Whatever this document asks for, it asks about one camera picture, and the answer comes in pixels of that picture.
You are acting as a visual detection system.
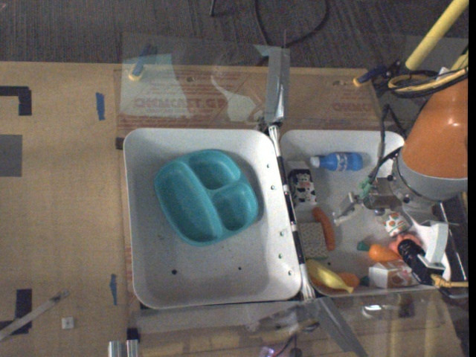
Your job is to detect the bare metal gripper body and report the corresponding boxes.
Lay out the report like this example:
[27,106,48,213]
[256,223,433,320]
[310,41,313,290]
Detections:
[363,176,411,216]

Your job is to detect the white plastic tray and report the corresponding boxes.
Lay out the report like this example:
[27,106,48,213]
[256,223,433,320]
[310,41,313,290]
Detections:
[278,129,453,298]
[122,127,303,310]

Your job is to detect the orange red sausage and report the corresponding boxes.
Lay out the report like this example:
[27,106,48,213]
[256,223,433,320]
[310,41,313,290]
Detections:
[312,206,337,252]

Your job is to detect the small can orange print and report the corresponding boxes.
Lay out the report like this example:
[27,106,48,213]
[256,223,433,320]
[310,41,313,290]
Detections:
[382,210,412,238]

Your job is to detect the brown square biscuit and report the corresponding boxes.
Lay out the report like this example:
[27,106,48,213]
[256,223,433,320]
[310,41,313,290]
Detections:
[298,221,330,260]

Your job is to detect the blue bottle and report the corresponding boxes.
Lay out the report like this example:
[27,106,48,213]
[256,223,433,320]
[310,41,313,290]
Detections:
[309,151,364,173]

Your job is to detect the cow print carton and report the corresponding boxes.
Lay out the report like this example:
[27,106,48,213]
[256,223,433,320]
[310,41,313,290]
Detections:
[287,168,318,205]

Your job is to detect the pink doughnut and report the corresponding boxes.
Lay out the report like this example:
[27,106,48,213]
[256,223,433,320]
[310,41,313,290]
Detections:
[387,233,423,257]

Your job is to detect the yellow banana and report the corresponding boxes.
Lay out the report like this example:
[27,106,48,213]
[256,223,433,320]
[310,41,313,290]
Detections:
[305,258,356,295]

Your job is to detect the thin black and white rod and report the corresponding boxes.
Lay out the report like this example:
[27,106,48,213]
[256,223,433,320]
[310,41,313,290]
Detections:
[266,124,317,301]

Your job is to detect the white and brown carton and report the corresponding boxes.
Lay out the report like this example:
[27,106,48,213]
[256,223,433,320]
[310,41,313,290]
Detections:
[367,260,420,290]

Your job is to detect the brown cardboard board red print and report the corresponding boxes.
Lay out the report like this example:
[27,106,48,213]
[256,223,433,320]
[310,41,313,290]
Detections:
[113,63,390,304]

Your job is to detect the green divided plate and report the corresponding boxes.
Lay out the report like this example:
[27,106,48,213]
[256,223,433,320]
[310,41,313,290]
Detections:
[152,148,260,247]

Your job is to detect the black cylinder on white bracket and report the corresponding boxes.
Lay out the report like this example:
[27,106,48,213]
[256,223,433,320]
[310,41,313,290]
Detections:
[396,219,453,286]

